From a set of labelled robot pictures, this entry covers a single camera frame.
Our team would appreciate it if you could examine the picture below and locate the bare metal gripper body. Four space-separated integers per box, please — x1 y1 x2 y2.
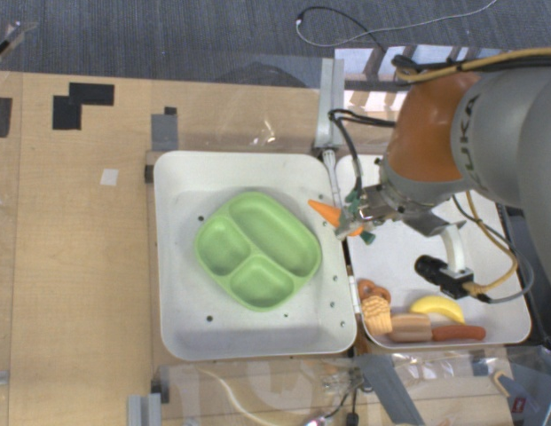
354 184 408 231

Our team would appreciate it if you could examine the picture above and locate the orange carrot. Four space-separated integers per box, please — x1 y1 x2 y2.
307 198 376 245

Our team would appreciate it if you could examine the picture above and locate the white plastic tray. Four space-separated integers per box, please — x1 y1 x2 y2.
335 154 533 351
153 150 359 362

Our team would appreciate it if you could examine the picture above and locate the brown pretzel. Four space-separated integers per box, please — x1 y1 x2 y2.
357 278 392 306

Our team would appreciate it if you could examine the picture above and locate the green divided plate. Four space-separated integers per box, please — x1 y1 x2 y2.
193 191 324 314

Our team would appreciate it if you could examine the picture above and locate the tan cupcake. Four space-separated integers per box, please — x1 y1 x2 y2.
360 295 394 337

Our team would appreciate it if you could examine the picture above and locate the yellow banana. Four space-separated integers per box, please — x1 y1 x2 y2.
409 295 467 326

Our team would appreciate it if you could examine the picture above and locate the brown bread bun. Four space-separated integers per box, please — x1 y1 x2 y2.
386 312 434 344

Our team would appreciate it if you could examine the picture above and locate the red sausage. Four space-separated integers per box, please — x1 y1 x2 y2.
430 324 487 343

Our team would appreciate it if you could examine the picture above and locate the black cylinder on white bracket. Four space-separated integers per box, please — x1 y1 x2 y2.
413 220 476 301

